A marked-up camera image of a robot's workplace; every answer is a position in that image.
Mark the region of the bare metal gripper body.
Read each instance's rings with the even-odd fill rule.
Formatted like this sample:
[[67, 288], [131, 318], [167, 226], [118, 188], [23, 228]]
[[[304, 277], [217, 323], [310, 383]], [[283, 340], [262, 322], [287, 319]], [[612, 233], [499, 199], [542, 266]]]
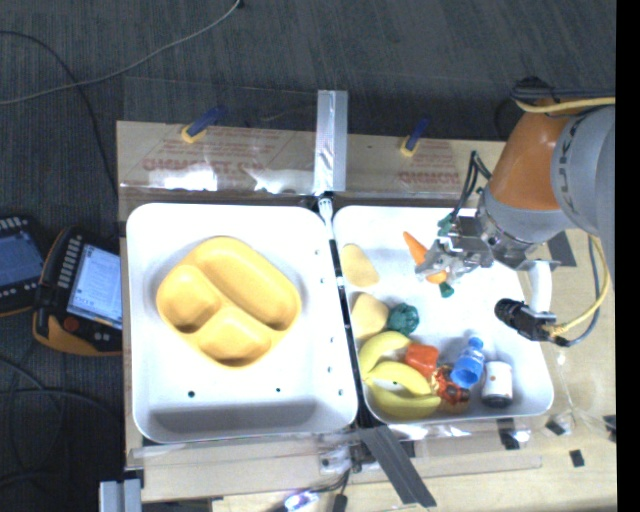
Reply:
[[458, 215], [438, 238], [447, 266], [454, 260], [468, 260], [476, 268], [500, 263], [512, 270], [524, 270], [527, 255], [540, 243], [535, 216], [517, 208], [478, 208], [473, 216]]

